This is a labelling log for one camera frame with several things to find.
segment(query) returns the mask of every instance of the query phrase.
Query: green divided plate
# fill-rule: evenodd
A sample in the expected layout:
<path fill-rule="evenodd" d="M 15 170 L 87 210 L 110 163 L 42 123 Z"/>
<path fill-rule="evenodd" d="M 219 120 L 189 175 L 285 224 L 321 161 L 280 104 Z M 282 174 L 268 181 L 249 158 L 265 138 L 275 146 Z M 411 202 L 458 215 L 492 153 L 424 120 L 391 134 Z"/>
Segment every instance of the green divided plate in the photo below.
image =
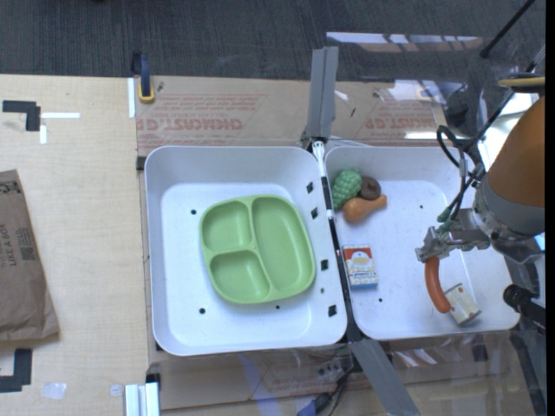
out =
<path fill-rule="evenodd" d="M 200 220 L 208 276 L 230 302 L 262 303 L 308 289 L 316 275 L 312 246 L 295 206 L 275 195 L 212 205 Z"/>

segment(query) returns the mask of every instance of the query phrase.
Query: qr code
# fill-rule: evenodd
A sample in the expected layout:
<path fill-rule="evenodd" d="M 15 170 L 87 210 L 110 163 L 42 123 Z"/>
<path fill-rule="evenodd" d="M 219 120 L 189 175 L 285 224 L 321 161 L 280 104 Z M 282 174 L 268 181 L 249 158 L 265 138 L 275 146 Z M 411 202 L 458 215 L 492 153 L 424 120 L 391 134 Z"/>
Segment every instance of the qr code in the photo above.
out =
<path fill-rule="evenodd" d="M 19 250 L 21 251 L 21 259 L 36 260 L 35 249 L 32 246 L 22 246 Z"/>

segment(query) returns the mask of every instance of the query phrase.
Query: wooden surface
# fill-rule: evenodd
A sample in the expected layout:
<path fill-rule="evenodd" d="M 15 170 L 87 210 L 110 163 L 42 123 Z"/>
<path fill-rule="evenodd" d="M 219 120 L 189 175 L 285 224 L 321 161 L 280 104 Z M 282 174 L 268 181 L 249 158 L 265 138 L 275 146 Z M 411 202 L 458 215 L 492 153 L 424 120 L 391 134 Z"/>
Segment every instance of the wooden surface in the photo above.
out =
<path fill-rule="evenodd" d="M 17 169 L 61 326 L 44 341 L 0 344 L 3 363 L 33 348 L 31 384 L 0 394 L 9 415 L 121 415 L 115 384 L 144 383 L 147 325 L 136 128 L 126 79 L 1 75 L 3 100 L 36 101 L 48 141 L 0 113 L 0 171 Z M 63 399 L 42 395 L 65 384 Z"/>

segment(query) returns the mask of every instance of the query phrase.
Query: small box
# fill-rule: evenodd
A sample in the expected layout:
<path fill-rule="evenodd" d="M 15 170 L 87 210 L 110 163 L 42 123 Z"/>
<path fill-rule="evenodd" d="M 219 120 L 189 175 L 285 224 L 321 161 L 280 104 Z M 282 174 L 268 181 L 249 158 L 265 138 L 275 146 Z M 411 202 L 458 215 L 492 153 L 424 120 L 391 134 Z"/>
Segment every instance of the small box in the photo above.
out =
<path fill-rule="evenodd" d="M 378 284 L 378 275 L 375 272 L 369 245 L 344 245 L 343 258 L 347 265 L 347 277 L 351 287 L 371 287 Z"/>

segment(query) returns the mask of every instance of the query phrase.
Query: cardboard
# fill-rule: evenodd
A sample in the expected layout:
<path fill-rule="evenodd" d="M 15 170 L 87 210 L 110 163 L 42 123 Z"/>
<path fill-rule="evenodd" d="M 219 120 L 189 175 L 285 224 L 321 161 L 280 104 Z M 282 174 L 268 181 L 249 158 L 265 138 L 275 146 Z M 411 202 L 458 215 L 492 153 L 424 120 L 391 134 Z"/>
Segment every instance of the cardboard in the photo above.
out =
<path fill-rule="evenodd" d="M 0 172 L 0 341 L 58 331 L 19 175 Z"/>

